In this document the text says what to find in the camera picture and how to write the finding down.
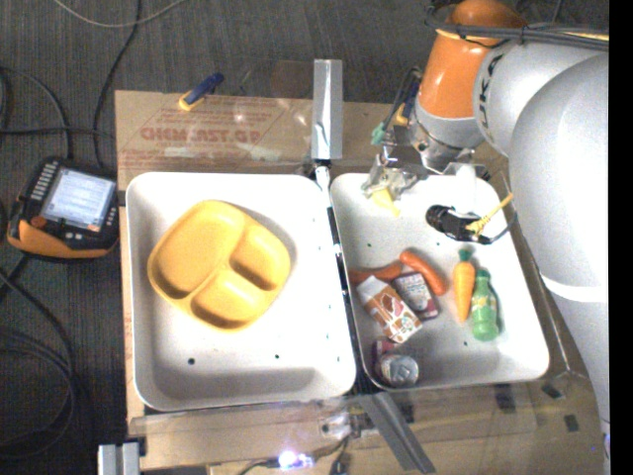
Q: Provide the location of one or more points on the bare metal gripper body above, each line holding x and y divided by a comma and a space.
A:
420, 156

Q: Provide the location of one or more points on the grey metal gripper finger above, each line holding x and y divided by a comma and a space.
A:
377, 178
403, 178

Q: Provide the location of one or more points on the yellow banana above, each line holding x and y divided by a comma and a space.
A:
388, 202

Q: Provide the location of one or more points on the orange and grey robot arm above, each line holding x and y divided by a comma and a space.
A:
554, 131

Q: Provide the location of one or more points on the orange red sausage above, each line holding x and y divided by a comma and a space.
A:
378, 272
426, 271

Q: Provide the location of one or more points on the dark red packet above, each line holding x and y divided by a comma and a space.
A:
418, 295

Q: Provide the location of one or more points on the orange carrot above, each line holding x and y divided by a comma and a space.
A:
464, 290

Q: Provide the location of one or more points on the white and brown carton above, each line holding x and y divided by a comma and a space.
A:
390, 312

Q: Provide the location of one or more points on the green bottle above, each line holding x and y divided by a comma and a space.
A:
483, 312

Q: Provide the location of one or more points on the brown cardboard board red print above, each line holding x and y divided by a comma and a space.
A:
207, 131

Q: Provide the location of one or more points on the yellow divided plate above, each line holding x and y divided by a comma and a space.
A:
217, 265

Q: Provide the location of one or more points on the white plastic tray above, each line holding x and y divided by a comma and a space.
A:
445, 359
237, 364

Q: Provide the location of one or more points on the small grey can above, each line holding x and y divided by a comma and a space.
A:
399, 370

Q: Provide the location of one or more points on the black cylinder on white bracket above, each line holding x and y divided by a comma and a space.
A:
452, 221

